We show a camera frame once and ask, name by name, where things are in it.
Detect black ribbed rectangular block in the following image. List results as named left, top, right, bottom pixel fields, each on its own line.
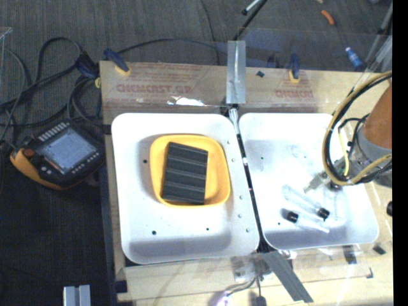
left=160, top=142, right=210, bottom=206

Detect brown cardboard board red print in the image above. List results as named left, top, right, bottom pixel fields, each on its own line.
left=99, top=61, right=393, bottom=303

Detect white plastic tray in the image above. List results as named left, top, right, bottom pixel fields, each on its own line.
left=238, top=112, right=380, bottom=251
left=110, top=112, right=261, bottom=265

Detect clear plastic bottle black cap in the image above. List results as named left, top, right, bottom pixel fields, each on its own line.
left=282, top=184, right=331, bottom=221
left=280, top=208, right=331, bottom=234

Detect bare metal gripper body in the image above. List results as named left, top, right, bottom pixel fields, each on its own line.
left=328, top=155, right=360, bottom=187

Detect yellow plate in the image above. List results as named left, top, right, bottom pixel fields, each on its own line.
left=149, top=134, right=231, bottom=208

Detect blue bottle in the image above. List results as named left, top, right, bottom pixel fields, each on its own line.
left=345, top=47, right=363, bottom=69

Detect thin black and white rod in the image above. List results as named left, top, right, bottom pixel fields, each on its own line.
left=228, top=106, right=268, bottom=253

